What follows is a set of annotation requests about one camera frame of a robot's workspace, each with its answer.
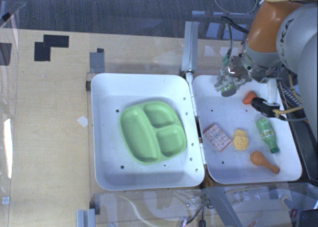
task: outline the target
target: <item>green plate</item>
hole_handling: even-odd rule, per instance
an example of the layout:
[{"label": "green plate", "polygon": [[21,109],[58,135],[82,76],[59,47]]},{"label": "green plate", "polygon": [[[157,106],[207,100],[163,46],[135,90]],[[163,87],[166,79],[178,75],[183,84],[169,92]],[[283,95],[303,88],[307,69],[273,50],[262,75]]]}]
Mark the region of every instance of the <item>green plate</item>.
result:
[{"label": "green plate", "polygon": [[165,102],[151,101],[126,108],[119,126],[128,152],[141,164],[170,159],[187,145],[177,114]]}]

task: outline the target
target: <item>green tube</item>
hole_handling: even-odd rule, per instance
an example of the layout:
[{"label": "green tube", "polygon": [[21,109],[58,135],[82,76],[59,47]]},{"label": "green tube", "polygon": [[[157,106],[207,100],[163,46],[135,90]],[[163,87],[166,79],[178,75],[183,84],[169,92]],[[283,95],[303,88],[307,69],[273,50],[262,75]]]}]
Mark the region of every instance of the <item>green tube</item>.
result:
[{"label": "green tube", "polygon": [[266,118],[261,118],[256,122],[257,128],[263,141],[269,146],[271,153],[277,153],[279,151],[276,145],[276,137],[274,130],[271,128]]}]

